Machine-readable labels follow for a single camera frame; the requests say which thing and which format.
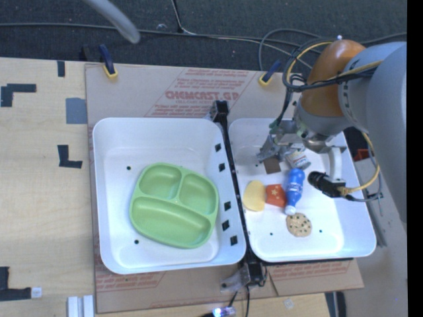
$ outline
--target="white pipe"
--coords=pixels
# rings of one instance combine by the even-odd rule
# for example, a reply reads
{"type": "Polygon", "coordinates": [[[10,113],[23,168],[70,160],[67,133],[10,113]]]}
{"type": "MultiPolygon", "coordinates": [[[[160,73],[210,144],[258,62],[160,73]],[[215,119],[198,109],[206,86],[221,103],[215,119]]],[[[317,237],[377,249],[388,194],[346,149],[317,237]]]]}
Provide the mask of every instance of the white pipe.
{"type": "Polygon", "coordinates": [[[82,0],[91,6],[102,16],[107,18],[118,30],[118,32],[133,44],[139,42],[140,35],[134,24],[127,16],[113,5],[109,0],[82,0]]]}

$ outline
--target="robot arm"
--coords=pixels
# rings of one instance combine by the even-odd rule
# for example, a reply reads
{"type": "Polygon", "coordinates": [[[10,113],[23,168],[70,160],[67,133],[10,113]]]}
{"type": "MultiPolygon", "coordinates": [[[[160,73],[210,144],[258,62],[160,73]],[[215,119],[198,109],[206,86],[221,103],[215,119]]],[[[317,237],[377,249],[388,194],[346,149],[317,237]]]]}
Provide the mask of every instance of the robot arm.
{"type": "MultiPolygon", "coordinates": [[[[294,86],[288,77],[298,58],[288,62],[283,77],[287,98],[301,92],[294,117],[282,121],[282,112],[271,125],[258,159],[277,156],[282,160],[298,143],[316,153],[329,153],[334,147],[328,142],[354,126],[371,139],[375,158],[406,223],[406,42],[365,48],[351,40],[331,41],[304,85],[294,86]]],[[[310,178],[323,192],[331,187],[331,180],[321,175],[311,173],[310,178]]]]}

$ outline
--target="dark background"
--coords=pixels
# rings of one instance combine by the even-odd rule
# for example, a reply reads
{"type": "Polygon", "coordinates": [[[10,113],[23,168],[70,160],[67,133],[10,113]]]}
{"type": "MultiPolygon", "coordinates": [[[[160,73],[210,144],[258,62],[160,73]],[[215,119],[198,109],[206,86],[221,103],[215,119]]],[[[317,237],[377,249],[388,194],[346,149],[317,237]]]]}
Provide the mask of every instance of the dark background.
{"type": "MultiPolygon", "coordinates": [[[[288,53],[312,34],[341,35],[365,46],[406,41],[407,0],[174,0],[179,23],[172,0],[110,1],[140,29],[138,44],[113,29],[82,27],[110,23],[80,0],[0,0],[0,56],[100,61],[98,45],[105,44],[116,63],[260,70],[258,44],[250,40],[280,28],[271,39],[284,43],[269,44],[288,53]],[[203,36],[208,34],[238,38],[203,36]]],[[[304,60],[312,65],[315,55],[304,60]]],[[[269,47],[262,50],[264,70],[287,58],[269,47]]],[[[304,65],[294,71],[309,72],[304,65]]],[[[354,156],[364,142],[354,129],[345,134],[354,156]]]]}

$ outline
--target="white tray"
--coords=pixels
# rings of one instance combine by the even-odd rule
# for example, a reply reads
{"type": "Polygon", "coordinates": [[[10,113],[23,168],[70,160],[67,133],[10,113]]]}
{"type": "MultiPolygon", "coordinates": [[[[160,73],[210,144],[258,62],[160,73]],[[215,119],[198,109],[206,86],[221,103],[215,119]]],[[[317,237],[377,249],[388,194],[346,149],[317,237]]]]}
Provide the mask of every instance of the white tray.
{"type": "MultiPolygon", "coordinates": [[[[281,172],[266,174],[256,154],[265,142],[269,124],[274,119],[239,119],[229,128],[229,137],[241,198],[248,183],[260,180],[264,185],[284,185],[289,165],[281,162],[281,172]]],[[[346,146],[340,134],[332,142],[346,146]]],[[[352,258],[370,255],[376,247],[376,238],[365,203],[345,199],[331,199],[307,181],[310,171],[328,172],[327,155],[306,151],[311,166],[305,170],[303,195],[297,212],[305,214],[312,223],[307,237],[294,237],[287,229],[283,209],[266,204],[264,211],[244,209],[252,251],[266,262],[295,262],[352,258]]],[[[357,186],[358,179],[349,150],[342,153],[342,177],[347,186],[357,186]]]]}
{"type": "Polygon", "coordinates": [[[235,264],[245,255],[231,171],[220,128],[205,119],[106,118],[93,129],[100,254],[115,273],[235,264]],[[154,242],[132,226],[129,207],[141,171],[166,162],[208,177],[219,192],[210,239],[195,249],[154,242]]]}

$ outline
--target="wooden table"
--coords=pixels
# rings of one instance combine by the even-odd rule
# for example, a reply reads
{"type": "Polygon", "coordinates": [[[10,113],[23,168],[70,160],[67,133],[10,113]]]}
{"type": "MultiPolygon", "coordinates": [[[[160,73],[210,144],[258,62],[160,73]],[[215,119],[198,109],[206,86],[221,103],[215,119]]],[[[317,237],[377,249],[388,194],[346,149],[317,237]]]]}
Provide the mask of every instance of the wooden table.
{"type": "MultiPolygon", "coordinates": [[[[87,125],[67,124],[67,98],[85,99],[83,62],[0,59],[0,85],[36,84],[0,107],[0,266],[9,288],[41,287],[42,297],[0,302],[0,316],[66,316],[68,297],[95,295],[87,125]],[[58,145],[81,168],[59,167],[58,145]]],[[[323,293],[250,301],[249,316],[328,317],[323,293]]],[[[235,302],[243,316],[246,301],[235,302]]],[[[107,314],[200,316],[215,304],[107,314]]]]}

